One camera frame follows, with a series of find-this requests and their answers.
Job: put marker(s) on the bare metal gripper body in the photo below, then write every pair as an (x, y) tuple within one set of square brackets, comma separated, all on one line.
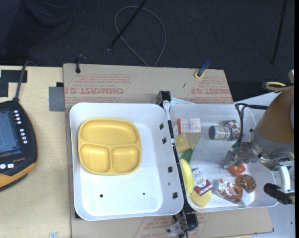
[(260, 155)]

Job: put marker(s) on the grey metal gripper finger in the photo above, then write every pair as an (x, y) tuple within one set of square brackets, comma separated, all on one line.
[(228, 159), (243, 162)]

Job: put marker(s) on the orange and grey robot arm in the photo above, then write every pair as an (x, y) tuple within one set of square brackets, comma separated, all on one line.
[(275, 118)]

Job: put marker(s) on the orange cube with yellow star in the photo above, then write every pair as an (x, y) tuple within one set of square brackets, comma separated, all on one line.
[(236, 170)]

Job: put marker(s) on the white plastic tray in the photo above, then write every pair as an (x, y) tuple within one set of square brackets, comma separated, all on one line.
[(129, 197), (213, 155)]

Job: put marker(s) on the brown doughnut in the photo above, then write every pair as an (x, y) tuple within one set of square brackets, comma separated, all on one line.
[(246, 183)]

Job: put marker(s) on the small can with grey lid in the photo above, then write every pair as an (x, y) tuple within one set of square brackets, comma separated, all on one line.
[(220, 133)]

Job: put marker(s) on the white can with red print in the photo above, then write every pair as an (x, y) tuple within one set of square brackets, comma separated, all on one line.
[(234, 128)]

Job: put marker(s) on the brown and white carton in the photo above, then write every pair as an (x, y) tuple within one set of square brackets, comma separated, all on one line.
[(228, 191)]

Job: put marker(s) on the red and white carton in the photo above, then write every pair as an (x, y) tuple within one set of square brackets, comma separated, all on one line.
[(201, 182)]

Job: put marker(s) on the green toy vegetable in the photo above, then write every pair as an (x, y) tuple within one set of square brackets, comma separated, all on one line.
[(187, 155)]

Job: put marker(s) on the yellow banana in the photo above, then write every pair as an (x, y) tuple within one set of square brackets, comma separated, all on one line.
[(186, 175)]

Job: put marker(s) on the yellow cheese wedge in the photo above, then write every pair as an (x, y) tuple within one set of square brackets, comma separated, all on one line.
[(182, 142)]

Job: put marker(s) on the yellow round sponge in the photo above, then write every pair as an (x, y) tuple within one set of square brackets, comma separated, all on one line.
[(201, 200)]

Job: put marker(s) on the orange and white packet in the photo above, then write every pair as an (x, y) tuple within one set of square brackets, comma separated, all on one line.
[(189, 126)]

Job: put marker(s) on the thin black and white rod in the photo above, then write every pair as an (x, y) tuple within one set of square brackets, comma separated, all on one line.
[(171, 128)]

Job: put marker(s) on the white paper label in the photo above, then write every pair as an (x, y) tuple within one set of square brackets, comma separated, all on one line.
[(179, 101)]

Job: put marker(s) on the brown cardboard board red print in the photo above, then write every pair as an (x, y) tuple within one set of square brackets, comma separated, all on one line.
[(129, 88)]

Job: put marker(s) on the yellow divided plate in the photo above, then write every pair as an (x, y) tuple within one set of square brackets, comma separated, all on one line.
[(107, 145)]

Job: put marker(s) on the person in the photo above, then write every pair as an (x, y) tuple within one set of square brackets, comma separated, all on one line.
[(42, 18)]

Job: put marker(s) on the black cylinder on white bracket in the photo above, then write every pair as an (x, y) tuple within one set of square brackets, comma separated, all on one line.
[(279, 193)]

